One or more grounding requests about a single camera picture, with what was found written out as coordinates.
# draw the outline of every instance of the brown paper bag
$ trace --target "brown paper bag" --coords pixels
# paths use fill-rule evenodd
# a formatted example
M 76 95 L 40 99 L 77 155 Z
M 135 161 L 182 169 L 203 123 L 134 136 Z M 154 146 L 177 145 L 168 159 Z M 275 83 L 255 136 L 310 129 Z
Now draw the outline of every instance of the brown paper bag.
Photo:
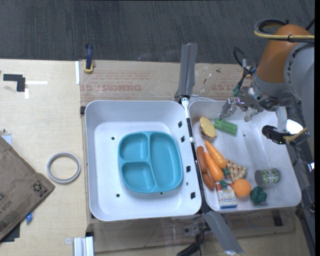
M 0 240 L 54 188 L 0 136 Z

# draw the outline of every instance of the carrot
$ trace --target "carrot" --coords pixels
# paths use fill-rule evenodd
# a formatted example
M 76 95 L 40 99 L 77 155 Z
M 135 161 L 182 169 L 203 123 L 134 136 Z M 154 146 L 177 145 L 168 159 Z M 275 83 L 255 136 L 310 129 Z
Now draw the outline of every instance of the carrot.
M 208 189 L 213 190 L 215 187 L 215 181 L 210 177 L 210 174 L 208 172 L 204 172 L 201 175 L 204 184 L 208 187 Z
M 207 140 L 204 141 L 206 149 L 209 152 L 209 155 L 216 162 L 220 169 L 227 167 L 227 161 L 224 156 Z
M 219 182 L 224 178 L 224 173 L 219 168 L 219 166 L 216 164 L 216 162 L 211 158 L 211 156 L 204 152 L 206 165 L 208 166 L 210 176 L 215 182 Z
M 208 170 L 206 158 L 205 158 L 205 149 L 203 146 L 198 146 L 196 148 L 196 155 L 198 156 L 198 163 L 202 173 L 206 173 Z

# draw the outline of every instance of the yellow cable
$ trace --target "yellow cable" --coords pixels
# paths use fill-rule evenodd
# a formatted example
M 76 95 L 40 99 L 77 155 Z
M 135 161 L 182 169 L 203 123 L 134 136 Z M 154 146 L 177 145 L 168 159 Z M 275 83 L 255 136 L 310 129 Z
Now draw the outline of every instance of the yellow cable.
M 285 142 L 290 143 L 292 141 L 294 141 L 296 138 L 298 138 L 301 134 L 303 134 L 308 128 L 305 127 L 303 128 L 301 131 L 299 131 L 297 134 L 293 135 L 293 136 L 283 136 Z
M 300 40 L 314 40 L 314 35 L 276 35 L 276 34 L 263 34 L 259 33 L 254 30 L 254 34 L 261 38 L 268 38 L 268 39 L 300 39 Z

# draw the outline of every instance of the tin can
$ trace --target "tin can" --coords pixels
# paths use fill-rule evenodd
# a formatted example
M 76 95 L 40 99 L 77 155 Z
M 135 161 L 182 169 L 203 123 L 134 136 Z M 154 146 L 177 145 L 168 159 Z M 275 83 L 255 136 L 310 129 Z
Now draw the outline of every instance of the tin can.
M 254 173 L 255 182 L 260 186 L 262 184 L 272 184 L 279 182 L 279 172 L 272 169 L 256 170 Z

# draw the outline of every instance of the light wood surface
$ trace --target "light wood surface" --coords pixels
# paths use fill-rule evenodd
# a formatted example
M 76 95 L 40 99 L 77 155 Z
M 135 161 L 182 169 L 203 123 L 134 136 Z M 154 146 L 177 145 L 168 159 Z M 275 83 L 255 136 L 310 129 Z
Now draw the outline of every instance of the light wood surface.
M 84 162 L 80 116 L 80 87 L 76 85 L 74 61 L 0 59 L 0 128 L 12 132 L 12 146 L 39 173 L 46 177 L 49 158 L 60 152 L 75 154 Z M 29 85 L 29 99 L 16 92 L 16 82 L 3 81 L 3 74 L 23 75 L 26 81 L 47 81 Z M 52 172 L 65 179 L 75 172 L 75 164 L 61 158 Z M 85 174 L 55 190 L 34 211 L 29 224 L 21 223 L 20 238 L 0 243 L 0 256 L 71 256 L 67 238 L 84 237 L 87 228 Z M 239 238 L 244 255 L 310 255 L 300 221 L 293 216 L 295 230 L 280 234 Z M 97 255 L 176 255 L 187 244 Z M 226 255 L 217 241 L 206 242 L 203 255 Z

